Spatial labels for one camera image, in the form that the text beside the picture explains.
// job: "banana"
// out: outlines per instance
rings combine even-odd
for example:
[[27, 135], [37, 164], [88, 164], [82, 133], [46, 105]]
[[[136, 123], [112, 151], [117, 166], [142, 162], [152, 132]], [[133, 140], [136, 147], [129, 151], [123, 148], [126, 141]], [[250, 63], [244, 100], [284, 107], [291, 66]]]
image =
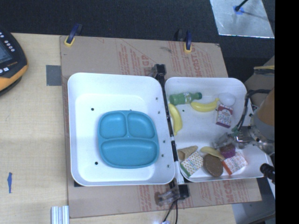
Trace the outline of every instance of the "banana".
[[172, 118], [173, 134], [177, 135], [178, 131], [183, 127], [182, 117], [176, 106], [168, 104], [169, 113]]
[[191, 106], [194, 110], [199, 111], [199, 112], [209, 112], [212, 110], [215, 110], [217, 108], [217, 102], [219, 98], [216, 98], [213, 102], [204, 104], [204, 103], [199, 103], [199, 102], [191, 102]]

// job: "cardboard sheet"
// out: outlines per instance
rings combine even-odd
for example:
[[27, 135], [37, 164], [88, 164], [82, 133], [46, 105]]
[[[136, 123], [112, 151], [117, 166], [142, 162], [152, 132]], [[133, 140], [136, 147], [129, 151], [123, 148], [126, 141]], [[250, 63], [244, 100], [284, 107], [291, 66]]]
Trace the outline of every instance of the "cardboard sheet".
[[[76, 37], [71, 47], [60, 37], [67, 185], [70, 218], [167, 210], [156, 205], [154, 196], [169, 185], [83, 187], [71, 175], [67, 81], [77, 72], [147, 76], [155, 64], [165, 64], [170, 77], [227, 77], [218, 44], [192, 43], [184, 52], [183, 42]], [[179, 208], [261, 201], [255, 178], [188, 183], [190, 197]]]

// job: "metal sheet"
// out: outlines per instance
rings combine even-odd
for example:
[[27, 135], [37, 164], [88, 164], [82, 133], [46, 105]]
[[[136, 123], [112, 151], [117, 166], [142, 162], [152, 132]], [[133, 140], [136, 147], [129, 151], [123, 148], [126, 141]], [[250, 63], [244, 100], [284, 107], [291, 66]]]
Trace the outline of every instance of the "metal sheet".
[[210, 0], [220, 35], [274, 38], [262, 0]]

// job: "chocolate cookie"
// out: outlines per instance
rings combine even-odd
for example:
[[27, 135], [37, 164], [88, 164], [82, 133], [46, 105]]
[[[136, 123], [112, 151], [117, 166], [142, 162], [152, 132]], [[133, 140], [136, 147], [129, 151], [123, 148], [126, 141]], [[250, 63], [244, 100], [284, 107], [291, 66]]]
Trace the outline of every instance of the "chocolate cookie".
[[204, 156], [203, 167], [213, 177], [219, 177], [223, 173], [221, 160], [210, 154]]

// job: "waffle cone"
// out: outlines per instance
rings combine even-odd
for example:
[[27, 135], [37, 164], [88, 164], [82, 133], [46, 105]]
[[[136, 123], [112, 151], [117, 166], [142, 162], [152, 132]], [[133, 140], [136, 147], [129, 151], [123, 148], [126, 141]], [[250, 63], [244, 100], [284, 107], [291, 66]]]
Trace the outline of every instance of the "waffle cone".
[[197, 149], [198, 149], [198, 147], [196, 145], [190, 146], [190, 147], [185, 147], [185, 148], [180, 148], [180, 149], [178, 149], [178, 158], [180, 160], [185, 160], [191, 154], [193, 154]]

